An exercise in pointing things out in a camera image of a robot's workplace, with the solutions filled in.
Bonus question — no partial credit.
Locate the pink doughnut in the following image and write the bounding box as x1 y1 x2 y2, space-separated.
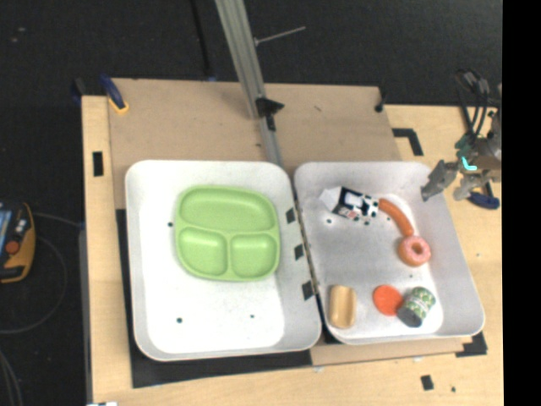
396 234 433 268

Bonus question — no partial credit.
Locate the green can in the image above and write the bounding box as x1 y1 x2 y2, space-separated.
396 286 437 329

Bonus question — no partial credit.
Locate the tan bread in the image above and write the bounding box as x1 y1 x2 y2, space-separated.
328 284 358 330

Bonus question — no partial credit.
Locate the white and black milk carton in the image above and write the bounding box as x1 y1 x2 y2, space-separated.
318 185 380 221

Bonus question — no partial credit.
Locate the green divided plate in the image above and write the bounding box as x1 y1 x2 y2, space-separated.
173 184 282 283

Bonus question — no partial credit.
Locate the white plastic tray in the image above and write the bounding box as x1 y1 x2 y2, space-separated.
124 159 323 362
292 160 487 347

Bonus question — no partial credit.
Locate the brown cardboard board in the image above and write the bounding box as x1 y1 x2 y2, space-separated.
107 77 475 367

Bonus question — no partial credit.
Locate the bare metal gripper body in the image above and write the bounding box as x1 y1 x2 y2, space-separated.
474 111 503 173

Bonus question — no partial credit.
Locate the orange round slice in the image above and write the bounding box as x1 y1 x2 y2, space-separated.
372 284 405 316

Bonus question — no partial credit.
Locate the orange sausage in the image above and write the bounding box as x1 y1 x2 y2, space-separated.
377 197 416 238

